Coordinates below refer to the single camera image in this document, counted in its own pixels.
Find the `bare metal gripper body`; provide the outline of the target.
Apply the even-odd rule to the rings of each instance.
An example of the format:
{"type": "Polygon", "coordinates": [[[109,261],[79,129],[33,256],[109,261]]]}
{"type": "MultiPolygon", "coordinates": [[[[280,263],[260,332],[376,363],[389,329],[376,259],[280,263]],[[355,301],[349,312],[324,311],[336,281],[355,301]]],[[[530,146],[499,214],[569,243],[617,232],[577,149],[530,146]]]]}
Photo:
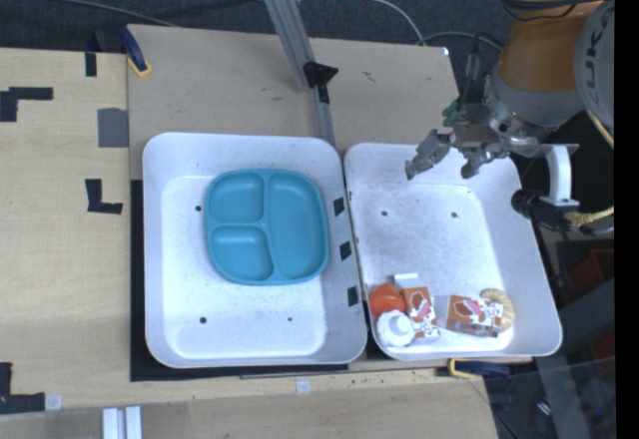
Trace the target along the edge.
{"type": "Polygon", "coordinates": [[[463,151],[534,157],[549,129],[525,121],[500,102],[450,106],[452,144],[463,151]]]}

